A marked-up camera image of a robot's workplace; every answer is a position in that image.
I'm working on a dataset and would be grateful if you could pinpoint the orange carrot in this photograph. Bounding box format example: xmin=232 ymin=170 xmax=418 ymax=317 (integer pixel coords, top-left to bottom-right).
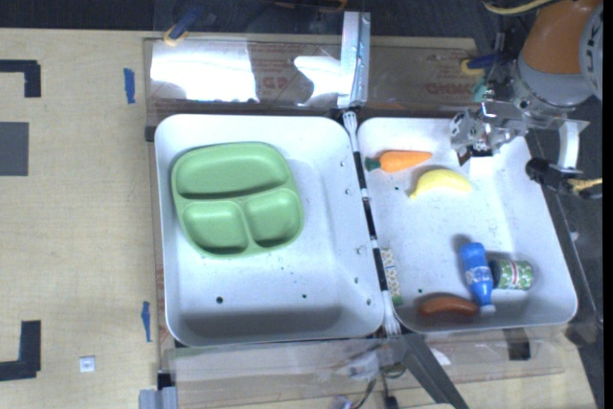
xmin=364 ymin=149 xmax=434 ymax=174

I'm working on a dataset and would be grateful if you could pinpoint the blue bottle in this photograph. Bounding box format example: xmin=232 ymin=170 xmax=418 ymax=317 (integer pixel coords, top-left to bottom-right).
xmin=458 ymin=241 xmax=498 ymax=316

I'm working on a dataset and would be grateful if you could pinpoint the white plastic tray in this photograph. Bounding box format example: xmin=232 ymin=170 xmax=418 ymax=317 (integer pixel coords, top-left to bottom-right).
xmin=355 ymin=115 xmax=579 ymax=335
xmin=153 ymin=112 xmax=387 ymax=348

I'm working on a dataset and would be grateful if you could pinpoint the green and white can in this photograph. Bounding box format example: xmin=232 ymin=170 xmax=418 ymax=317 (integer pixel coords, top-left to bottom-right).
xmin=488 ymin=257 xmax=534 ymax=292

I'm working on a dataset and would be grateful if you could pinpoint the yellow banana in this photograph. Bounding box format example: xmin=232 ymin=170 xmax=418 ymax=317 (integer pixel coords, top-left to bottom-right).
xmin=408 ymin=168 xmax=474 ymax=201

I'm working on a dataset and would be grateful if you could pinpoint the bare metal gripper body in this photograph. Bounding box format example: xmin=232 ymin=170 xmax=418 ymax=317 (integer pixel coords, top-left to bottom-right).
xmin=478 ymin=96 xmax=591 ymax=146

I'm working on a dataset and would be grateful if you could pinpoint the green divided plate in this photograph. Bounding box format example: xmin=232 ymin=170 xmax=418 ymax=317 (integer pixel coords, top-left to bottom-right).
xmin=170 ymin=141 xmax=307 ymax=260

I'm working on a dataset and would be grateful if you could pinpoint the black cylinder on white bracket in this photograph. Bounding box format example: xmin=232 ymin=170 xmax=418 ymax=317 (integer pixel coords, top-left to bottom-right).
xmin=524 ymin=121 xmax=586 ymax=196

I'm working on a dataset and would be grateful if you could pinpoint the brown sausage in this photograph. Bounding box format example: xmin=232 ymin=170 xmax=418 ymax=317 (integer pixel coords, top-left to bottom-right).
xmin=417 ymin=294 xmax=481 ymax=320

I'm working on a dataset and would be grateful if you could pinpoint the thin black and white rod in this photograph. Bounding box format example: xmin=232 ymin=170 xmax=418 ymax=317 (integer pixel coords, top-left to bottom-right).
xmin=341 ymin=109 xmax=401 ymax=336

